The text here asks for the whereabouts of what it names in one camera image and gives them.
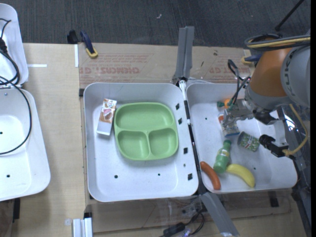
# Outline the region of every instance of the soda can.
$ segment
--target soda can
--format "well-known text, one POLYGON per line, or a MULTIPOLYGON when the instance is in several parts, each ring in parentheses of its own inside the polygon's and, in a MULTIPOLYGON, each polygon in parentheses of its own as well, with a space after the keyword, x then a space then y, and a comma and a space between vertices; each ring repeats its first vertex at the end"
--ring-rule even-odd
POLYGON ((259 139, 245 132, 240 133, 237 144, 253 152, 257 151, 258 147, 260 146, 259 139))

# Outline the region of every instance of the green divided tray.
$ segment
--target green divided tray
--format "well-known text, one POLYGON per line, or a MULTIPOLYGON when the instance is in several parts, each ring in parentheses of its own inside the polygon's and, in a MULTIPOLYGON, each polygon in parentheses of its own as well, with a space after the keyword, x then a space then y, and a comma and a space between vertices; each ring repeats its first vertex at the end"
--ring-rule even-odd
POLYGON ((142 102, 120 106, 114 116, 119 151, 132 160, 172 156, 178 149, 178 131, 172 111, 163 104, 142 102))

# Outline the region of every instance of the banana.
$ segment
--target banana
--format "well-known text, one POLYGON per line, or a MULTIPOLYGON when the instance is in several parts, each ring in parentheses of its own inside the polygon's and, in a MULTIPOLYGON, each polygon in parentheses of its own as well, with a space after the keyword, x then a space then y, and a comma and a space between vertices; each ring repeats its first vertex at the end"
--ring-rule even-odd
POLYGON ((228 173, 234 174, 242 178, 247 185, 255 187, 255 178, 249 169, 239 164, 229 164, 226 168, 228 173))

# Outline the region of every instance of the black pole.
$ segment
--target black pole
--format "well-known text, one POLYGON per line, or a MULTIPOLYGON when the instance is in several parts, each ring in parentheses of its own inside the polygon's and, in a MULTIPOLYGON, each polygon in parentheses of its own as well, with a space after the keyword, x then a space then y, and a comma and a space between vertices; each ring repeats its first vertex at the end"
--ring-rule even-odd
POLYGON ((292 15, 292 13, 297 9, 298 6, 303 2, 304 0, 300 0, 294 8, 285 16, 285 18, 275 27, 276 31, 280 30, 280 27, 284 24, 284 22, 292 15))

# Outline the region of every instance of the green bottle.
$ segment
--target green bottle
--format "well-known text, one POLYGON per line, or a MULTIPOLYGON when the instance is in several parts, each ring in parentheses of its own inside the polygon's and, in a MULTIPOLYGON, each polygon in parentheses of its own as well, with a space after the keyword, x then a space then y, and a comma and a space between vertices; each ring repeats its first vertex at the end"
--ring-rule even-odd
POLYGON ((226 171, 231 144, 232 142, 230 140, 224 140, 223 147, 217 152, 215 164, 213 166, 213 169, 217 174, 221 174, 226 171))

